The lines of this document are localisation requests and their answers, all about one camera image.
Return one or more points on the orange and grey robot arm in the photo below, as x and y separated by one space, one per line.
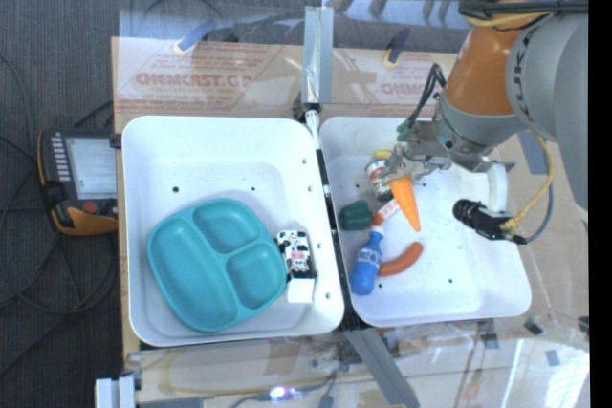
540 76

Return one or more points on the white plastic tray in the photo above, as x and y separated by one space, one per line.
459 272
229 157

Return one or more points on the teal divided plate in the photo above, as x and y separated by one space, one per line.
201 263

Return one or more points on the orange carrot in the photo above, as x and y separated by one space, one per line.
406 200

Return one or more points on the black cylinder on white bracket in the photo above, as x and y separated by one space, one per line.
483 215

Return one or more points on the brown cardboard board red print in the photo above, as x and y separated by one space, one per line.
215 81

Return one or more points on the orange and white bottle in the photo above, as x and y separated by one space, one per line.
386 211

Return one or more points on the white carton with black spots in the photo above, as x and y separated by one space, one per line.
299 258

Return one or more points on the yellow banana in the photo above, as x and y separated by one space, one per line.
382 154

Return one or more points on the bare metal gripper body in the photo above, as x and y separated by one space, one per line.
432 145

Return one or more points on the green bell pepper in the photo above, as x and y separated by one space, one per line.
356 216

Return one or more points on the small red and white can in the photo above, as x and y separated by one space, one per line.
378 184

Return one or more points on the blue bottle with white cap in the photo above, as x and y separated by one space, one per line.
365 265

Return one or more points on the orange sausage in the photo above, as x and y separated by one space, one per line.
401 260

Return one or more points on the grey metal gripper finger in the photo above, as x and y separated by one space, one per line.
430 167
395 162

